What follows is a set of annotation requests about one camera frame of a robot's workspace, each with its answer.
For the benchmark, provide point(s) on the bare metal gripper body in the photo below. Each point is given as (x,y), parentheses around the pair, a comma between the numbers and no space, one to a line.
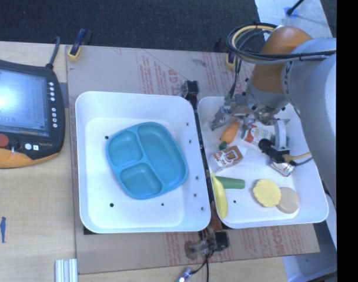
(249,107)

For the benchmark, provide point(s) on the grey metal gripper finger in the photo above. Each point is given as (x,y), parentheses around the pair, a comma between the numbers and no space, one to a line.
(218,119)
(235,117)

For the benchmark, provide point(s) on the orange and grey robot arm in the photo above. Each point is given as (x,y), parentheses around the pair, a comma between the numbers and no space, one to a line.
(311,98)

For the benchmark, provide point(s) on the orange carrot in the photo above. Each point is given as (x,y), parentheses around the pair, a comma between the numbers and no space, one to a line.
(230,132)

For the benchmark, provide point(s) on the white and red can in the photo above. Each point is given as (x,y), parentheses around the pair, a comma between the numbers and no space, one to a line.
(255,135)

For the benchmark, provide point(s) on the thin black rod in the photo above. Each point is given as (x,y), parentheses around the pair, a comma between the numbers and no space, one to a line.
(202,154)

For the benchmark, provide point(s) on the brown and white carton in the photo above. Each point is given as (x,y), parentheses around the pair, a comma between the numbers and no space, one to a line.
(227,157)

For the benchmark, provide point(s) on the green cylinder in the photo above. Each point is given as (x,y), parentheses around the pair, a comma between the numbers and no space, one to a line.
(233,183)

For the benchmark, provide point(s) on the white plastic tray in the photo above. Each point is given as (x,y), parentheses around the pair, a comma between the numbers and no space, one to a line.
(284,163)
(93,163)

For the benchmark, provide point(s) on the white and orange small carton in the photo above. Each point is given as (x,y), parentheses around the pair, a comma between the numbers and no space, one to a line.
(283,167)

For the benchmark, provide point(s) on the yellow banana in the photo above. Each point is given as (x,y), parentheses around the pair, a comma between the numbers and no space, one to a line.
(221,197)

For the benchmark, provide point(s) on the blue divided plate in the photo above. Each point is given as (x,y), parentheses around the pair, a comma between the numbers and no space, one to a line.
(149,157)

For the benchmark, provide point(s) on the yellow round biscuit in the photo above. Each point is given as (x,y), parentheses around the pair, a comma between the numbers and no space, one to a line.
(267,192)

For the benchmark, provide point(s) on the brown cardboard board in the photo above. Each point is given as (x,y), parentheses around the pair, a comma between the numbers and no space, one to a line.
(131,69)

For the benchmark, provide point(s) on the beige round biscuit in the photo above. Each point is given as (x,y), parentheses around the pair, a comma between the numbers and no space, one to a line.
(290,201)

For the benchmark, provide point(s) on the black cylinder on white bracket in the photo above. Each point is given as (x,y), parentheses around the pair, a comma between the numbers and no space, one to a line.
(272,150)

